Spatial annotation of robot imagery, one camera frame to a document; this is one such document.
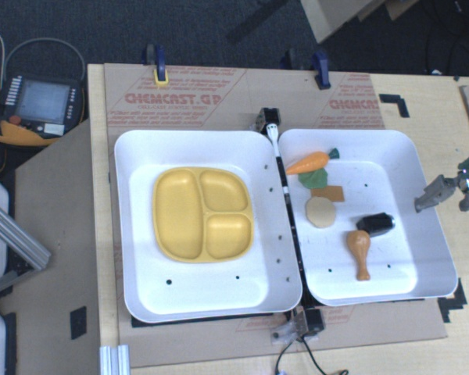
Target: toy chicken leg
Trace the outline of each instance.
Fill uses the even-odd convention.
[[[352,230],[347,234],[347,245],[358,263],[357,280],[370,280],[367,269],[367,253],[370,248],[370,235],[364,230]]]

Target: wooden table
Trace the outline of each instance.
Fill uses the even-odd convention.
[[[401,95],[410,110],[410,118],[399,116],[396,105],[382,104],[381,112],[388,129],[401,130],[417,146],[428,180],[440,173],[456,174],[456,165],[469,156],[469,122],[459,92],[460,84],[449,77],[371,75],[376,93]],[[108,150],[104,67],[88,67],[91,115],[91,150],[95,204],[95,240],[98,263],[98,303],[101,345],[118,345],[111,201],[108,184]],[[467,297],[464,310],[451,312],[448,338],[396,345],[346,348],[321,351],[318,362],[325,371],[348,368],[356,373],[469,373],[469,212],[460,212],[456,193],[438,206],[457,272]],[[240,374],[274,371],[274,355],[157,366],[133,370],[135,374]],[[288,373],[313,373],[306,353],[288,354],[281,369]]]

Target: blue clamp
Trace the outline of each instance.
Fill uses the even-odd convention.
[[[311,58],[313,62],[313,68],[318,72],[314,77],[318,87],[323,89],[330,89],[330,81],[328,79],[328,57],[327,54],[320,50],[313,54]]]
[[[156,65],[153,73],[155,74],[155,82],[159,86],[169,83],[168,72],[165,67],[165,49],[162,45],[146,45],[146,49],[142,53],[142,63],[144,65]]]

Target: cable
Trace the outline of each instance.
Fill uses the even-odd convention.
[[[306,342],[306,339],[305,339],[306,335],[304,334],[303,336],[301,337],[298,337],[296,340],[303,343],[304,346],[306,347],[306,350],[307,352],[310,354],[310,357],[311,357],[311,360],[313,361],[313,364],[314,366],[318,369],[318,371],[320,371],[321,375],[327,375],[322,369],[321,367],[318,365],[316,359],[314,358],[314,355],[313,355],[313,352],[311,352],[311,349],[309,347],[309,345],[307,344]],[[288,343],[288,345],[281,351],[280,355],[278,356],[277,358],[277,361],[276,361],[276,366],[274,367],[274,375],[280,375],[280,370],[278,368],[279,364],[280,364],[280,361],[281,361],[281,357],[284,355],[284,353],[288,350],[288,348],[290,346],[292,346],[294,341],[291,341],[290,343]],[[349,371],[348,370],[341,370],[338,375],[348,375],[349,374]]]
[[[73,45],[71,45],[70,43],[68,43],[67,41],[63,41],[61,39],[56,39],[56,38],[53,38],[53,37],[36,37],[35,39],[30,39],[28,41],[24,41],[23,43],[20,43],[19,45],[17,45],[8,55],[7,57],[5,58],[4,60],[4,66],[3,66],[3,72],[2,72],[2,82],[5,82],[6,81],[6,77],[7,77],[7,66],[9,65],[9,61],[10,59],[12,58],[12,56],[20,49],[20,48],[23,48],[24,46],[26,45],[31,45],[33,43],[38,43],[38,42],[43,42],[43,41],[52,41],[52,42],[55,42],[55,43],[60,43],[61,45],[65,45],[66,47],[68,48],[71,48],[77,55],[78,55],[78,58],[80,59],[81,61],[81,67],[82,67],[82,72],[81,72],[81,77],[80,77],[80,82],[83,82],[84,78],[85,78],[85,60],[84,60],[84,57],[82,56],[82,54],[78,51],[77,48],[75,48]]]
[[[5,43],[3,41],[2,36],[0,35],[0,45],[2,46],[2,65],[0,69],[0,89],[2,89],[3,85],[3,73],[5,69]]]

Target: yellow clamp pad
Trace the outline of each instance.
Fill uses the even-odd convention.
[[[8,121],[0,121],[0,143],[5,145],[15,145],[23,147],[44,147],[49,146],[59,138],[44,139],[40,135],[23,127],[18,127]]]
[[[169,84],[169,73],[165,70],[165,80],[158,79],[158,71],[154,70],[153,74],[155,75],[156,86],[167,86]]]

